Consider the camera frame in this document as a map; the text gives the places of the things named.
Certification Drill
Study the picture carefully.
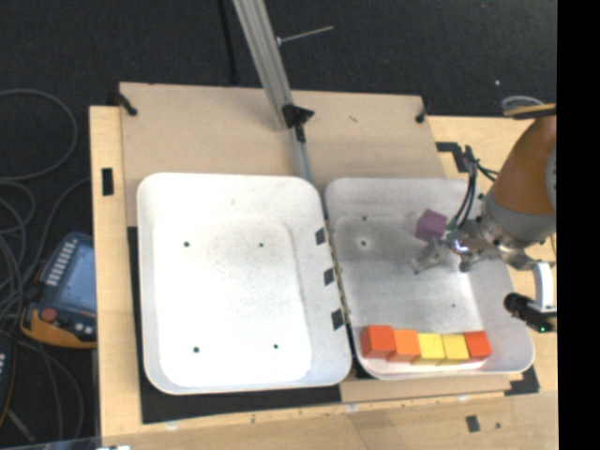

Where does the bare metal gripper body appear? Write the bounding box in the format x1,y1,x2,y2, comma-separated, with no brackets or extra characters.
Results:
447,217,538,271

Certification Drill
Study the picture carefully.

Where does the purple cube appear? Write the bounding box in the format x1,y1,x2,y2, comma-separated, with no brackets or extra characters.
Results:
414,208,448,243

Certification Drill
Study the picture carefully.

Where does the white plastic tray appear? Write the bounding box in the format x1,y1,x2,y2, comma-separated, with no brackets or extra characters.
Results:
136,172,353,396
322,177,535,382

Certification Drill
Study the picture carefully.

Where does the red cube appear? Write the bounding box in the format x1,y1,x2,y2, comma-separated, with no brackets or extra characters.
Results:
463,330,493,360
359,324,398,361

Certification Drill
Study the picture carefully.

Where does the yellow cube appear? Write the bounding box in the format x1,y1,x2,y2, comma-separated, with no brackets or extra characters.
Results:
440,334,471,364
412,333,447,367

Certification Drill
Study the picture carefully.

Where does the orange cube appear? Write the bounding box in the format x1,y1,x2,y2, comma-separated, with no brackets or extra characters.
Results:
388,328,422,364

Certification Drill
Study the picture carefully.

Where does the pale brown flat board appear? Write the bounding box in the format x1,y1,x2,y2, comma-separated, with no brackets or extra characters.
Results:
118,81,517,405

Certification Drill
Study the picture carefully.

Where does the black cylinder on white bracket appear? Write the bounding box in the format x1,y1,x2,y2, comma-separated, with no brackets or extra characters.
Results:
503,260,558,335

